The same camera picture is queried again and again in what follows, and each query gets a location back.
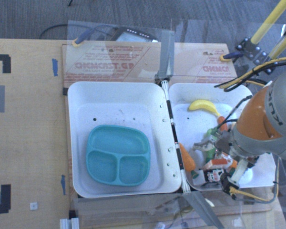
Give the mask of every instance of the gray carpet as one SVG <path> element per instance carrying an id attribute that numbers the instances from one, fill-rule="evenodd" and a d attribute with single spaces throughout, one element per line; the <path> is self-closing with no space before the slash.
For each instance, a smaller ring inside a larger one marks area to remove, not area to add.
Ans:
<path id="1" fill-rule="evenodd" d="M 72 39 L 71 30 L 57 26 L 70 21 L 126 25 L 143 28 L 172 29 L 177 42 L 226 43 L 232 52 L 247 36 L 252 36 L 280 0 L 0 0 L 0 38 Z M 270 52 L 286 24 L 286 10 L 261 40 Z M 235 67 L 248 64 L 240 59 Z M 275 79 L 286 67 L 273 74 Z M 286 215 L 286 176 L 281 176 L 280 201 Z"/>

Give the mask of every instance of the toy banana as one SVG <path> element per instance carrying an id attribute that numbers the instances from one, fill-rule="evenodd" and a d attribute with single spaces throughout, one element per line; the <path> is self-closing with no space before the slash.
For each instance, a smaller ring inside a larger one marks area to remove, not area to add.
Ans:
<path id="1" fill-rule="evenodd" d="M 211 113 L 216 114 L 217 116 L 220 116 L 214 103 L 208 100 L 204 100 L 204 99 L 199 99 L 199 100 L 192 102 L 188 109 L 189 110 L 205 109 Z"/>

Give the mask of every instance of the orange toy vegetable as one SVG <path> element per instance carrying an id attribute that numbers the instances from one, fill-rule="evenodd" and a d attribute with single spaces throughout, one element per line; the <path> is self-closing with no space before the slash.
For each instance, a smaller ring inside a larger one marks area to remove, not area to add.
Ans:
<path id="1" fill-rule="evenodd" d="M 181 150 L 182 160 L 184 163 L 184 169 L 188 172 L 191 172 L 192 178 L 196 178 L 198 174 L 194 171 L 196 169 L 195 161 L 181 143 L 179 143 L 179 146 Z"/>
<path id="2" fill-rule="evenodd" d="M 223 116 L 220 116 L 217 118 L 217 123 L 218 124 L 221 124 L 223 121 L 225 120 L 225 118 Z M 219 130 L 221 131 L 228 131 L 228 125 L 227 123 L 224 123 L 220 128 Z"/>

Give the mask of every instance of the yellow tube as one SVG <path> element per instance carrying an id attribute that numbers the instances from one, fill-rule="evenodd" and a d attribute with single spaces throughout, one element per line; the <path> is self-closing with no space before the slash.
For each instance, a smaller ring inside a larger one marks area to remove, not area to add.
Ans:
<path id="1" fill-rule="evenodd" d="M 258 44 L 263 36 L 268 32 L 271 26 L 277 21 L 277 19 L 282 15 L 286 9 L 286 0 L 280 0 L 277 6 L 273 9 L 261 27 L 257 30 L 254 36 L 251 38 L 253 44 Z"/>
<path id="2" fill-rule="evenodd" d="M 278 43 L 269 53 L 270 59 L 276 59 L 286 49 L 286 37 Z"/>

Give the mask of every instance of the teal bowl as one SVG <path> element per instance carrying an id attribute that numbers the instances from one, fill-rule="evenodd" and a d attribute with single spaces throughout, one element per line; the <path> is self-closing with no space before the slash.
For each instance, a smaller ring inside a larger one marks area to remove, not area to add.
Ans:
<path id="1" fill-rule="evenodd" d="M 134 128 L 99 125 L 89 134 L 86 166 L 89 175 L 107 185 L 137 186 L 150 169 L 147 136 Z"/>

